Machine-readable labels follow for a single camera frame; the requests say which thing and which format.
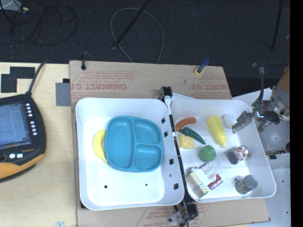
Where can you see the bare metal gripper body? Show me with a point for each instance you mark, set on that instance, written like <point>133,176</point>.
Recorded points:
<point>270,117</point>

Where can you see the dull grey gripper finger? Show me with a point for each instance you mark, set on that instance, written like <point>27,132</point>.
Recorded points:
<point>264,126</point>
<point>242,122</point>

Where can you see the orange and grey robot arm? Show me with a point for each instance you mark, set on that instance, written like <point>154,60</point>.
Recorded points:
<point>284,84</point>

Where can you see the white round cup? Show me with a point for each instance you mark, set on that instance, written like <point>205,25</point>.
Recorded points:
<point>227,121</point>

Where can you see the yellow mustard bottle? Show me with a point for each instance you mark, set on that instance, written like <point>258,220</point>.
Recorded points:
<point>216,129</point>

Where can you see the red and white can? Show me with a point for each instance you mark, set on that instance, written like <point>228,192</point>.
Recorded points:
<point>240,153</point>

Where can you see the green round fruit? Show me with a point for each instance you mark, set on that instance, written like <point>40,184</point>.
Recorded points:
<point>207,152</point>

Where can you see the green chili pepper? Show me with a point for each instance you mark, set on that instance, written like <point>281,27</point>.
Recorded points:
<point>193,133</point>

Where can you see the white plastic tray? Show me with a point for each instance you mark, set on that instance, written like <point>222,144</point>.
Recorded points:
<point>123,188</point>
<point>227,171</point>

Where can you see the orange sausage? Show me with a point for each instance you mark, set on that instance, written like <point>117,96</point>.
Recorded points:
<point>187,121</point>

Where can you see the yellow cheese wedge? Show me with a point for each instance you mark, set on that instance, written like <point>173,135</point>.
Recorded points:
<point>185,143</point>

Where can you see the green and red can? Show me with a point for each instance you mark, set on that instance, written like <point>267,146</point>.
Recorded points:
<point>245,185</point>

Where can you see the red and white carton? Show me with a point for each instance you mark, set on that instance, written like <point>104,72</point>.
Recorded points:
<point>213,177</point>

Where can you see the white paper sheet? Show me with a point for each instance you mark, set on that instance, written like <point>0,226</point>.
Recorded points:
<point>182,96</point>

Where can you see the thin black and white rod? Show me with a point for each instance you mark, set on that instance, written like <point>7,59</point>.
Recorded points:
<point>175,138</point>

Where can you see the brown cardboard board red print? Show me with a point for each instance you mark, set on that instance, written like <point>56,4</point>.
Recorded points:
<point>132,84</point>

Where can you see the blue divided plate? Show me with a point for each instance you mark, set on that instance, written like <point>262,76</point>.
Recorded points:
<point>120,143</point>

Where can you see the yellow banana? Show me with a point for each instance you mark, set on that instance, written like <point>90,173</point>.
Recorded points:
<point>97,143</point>

